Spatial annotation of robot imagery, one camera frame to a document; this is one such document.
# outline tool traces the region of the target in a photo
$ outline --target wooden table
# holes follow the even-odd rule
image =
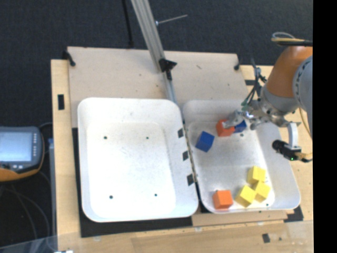
[[[68,48],[75,62],[78,62],[79,48]],[[111,54],[110,49],[90,49],[98,52],[92,57],[97,65],[87,60],[88,70],[95,70],[100,64],[102,53]],[[147,60],[144,52],[128,50],[129,53],[140,53],[140,61],[134,63],[145,64],[145,74],[151,69],[152,62]],[[209,64],[200,64],[200,57],[207,56]],[[180,59],[182,67],[193,64],[197,67],[212,66],[212,70],[225,70],[224,67],[233,68],[233,54],[198,54],[186,52],[167,52],[167,59]],[[268,77],[271,66],[260,66],[262,75]],[[66,60],[51,61],[52,100],[54,123],[54,149],[55,149],[55,181],[56,181],[56,212],[57,212],[57,240],[58,249],[71,249],[74,252],[284,252],[313,250],[313,169],[312,162],[291,162],[291,166],[299,185],[301,193],[301,212],[303,220],[285,223],[288,217],[296,216],[294,210],[263,211],[241,213],[240,215],[204,214],[198,211],[192,216],[193,226],[179,229],[121,233],[99,237],[81,238],[80,220],[78,216],[77,190],[75,181],[75,164],[73,153],[72,127],[74,127],[74,100],[71,101],[70,69]],[[235,72],[234,81],[253,79],[253,67],[241,65]],[[59,100],[64,100],[64,107],[60,108]],[[291,121],[301,121],[299,111],[287,117]],[[280,129],[282,139],[288,140],[286,129]],[[303,124],[299,126],[299,145],[303,152],[312,151],[312,140]]]

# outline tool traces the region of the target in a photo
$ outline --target yellow cube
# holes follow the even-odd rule
[[[247,182],[250,184],[255,184],[259,181],[265,181],[265,169],[262,169],[258,166],[253,166],[249,169],[247,174]]]
[[[270,186],[261,181],[255,183],[253,185],[253,189],[256,192],[255,200],[257,200],[258,202],[264,201],[268,197],[268,194],[270,192]]]
[[[256,197],[256,192],[249,186],[243,186],[241,190],[237,193],[235,201],[244,207],[248,207],[252,204]]]

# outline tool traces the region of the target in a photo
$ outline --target blue cube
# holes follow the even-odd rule
[[[243,120],[240,124],[237,124],[234,127],[235,128],[234,133],[240,133],[240,132],[244,131],[246,127],[247,127],[246,122]]]
[[[204,152],[208,152],[208,150],[212,147],[214,141],[214,136],[203,131],[201,132],[195,147],[204,151]]]

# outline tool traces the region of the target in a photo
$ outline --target dark background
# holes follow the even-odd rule
[[[273,65],[283,48],[274,32],[313,40],[313,0],[149,0],[165,50],[236,53],[243,64]],[[135,48],[146,45],[126,0]],[[67,46],[128,47],[122,0],[0,0],[0,125],[39,126],[52,121],[50,60]],[[44,130],[51,138],[50,128]],[[42,174],[49,176],[49,160]],[[41,174],[14,184],[51,220],[51,194]],[[0,247],[34,239],[16,195],[0,186]],[[24,202],[38,237],[48,235],[41,212]]]

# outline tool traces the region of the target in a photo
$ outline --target table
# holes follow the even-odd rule
[[[104,48],[79,48],[69,47],[76,62],[76,70],[81,72],[96,72],[98,81],[102,85],[107,85],[106,80],[102,77],[109,78],[109,66],[120,63],[120,57],[116,60],[118,53],[125,59],[131,59],[130,68],[137,70],[139,77],[147,78],[149,71],[153,70],[150,55],[143,50],[113,50]],[[189,52],[166,52],[169,60],[178,62],[181,65],[180,71],[186,74],[198,74],[197,71],[208,68],[213,72],[233,71],[236,63],[235,54],[215,54],[215,53],[189,53]],[[195,71],[186,70],[193,67]],[[192,84],[179,82],[181,74],[177,66],[173,70],[174,83],[177,98],[180,99],[178,105],[182,105],[187,98],[180,94],[182,89],[186,89]],[[262,75],[268,77],[272,69],[271,66],[260,66]],[[124,66],[115,67],[115,70],[126,70]],[[73,156],[73,139],[72,127],[76,126],[76,120],[72,119],[76,115],[76,104],[86,94],[72,94],[74,85],[74,74],[70,74],[74,69],[69,66],[67,60],[51,60],[52,75],[52,100],[53,100],[53,129],[54,129],[54,152],[55,152],[55,182],[56,182],[56,218],[57,218],[57,242],[59,250],[71,249],[75,252],[231,252],[244,249],[250,252],[278,252],[291,248],[292,250],[310,250],[313,247],[313,170],[312,162],[291,162],[293,172],[301,192],[300,208],[303,214],[303,220],[287,222],[284,221],[291,216],[295,216],[298,211],[262,211],[236,214],[221,215],[217,217],[213,214],[204,214],[197,211],[192,216],[193,227],[149,231],[149,232],[132,232],[121,233],[116,235],[105,235],[99,237],[81,238],[80,222],[78,217],[77,190],[75,181],[75,167]],[[242,91],[240,82],[253,79],[253,67],[241,65],[240,69],[235,72],[230,80],[226,79],[223,74],[222,81],[228,81],[228,87],[239,86],[239,91],[231,90],[230,95],[247,93],[249,86]],[[158,82],[156,97],[165,98],[162,83]],[[93,95],[105,96],[106,89],[92,91]],[[219,93],[219,86],[214,87],[213,94],[204,94],[204,98],[221,99],[225,92]],[[116,95],[121,95],[123,91],[116,91]],[[200,96],[202,91],[195,89],[190,95],[192,98]],[[139,91],[139,97],[143,98],[144,94]],[[289,120],[300,121],[300,114],[296,111],[289,115]],[[288,140],[286,129],[280,130],[282,139]],[[299,145],[303,152],[312,151],[312,140],[301,124],[299,126]]]

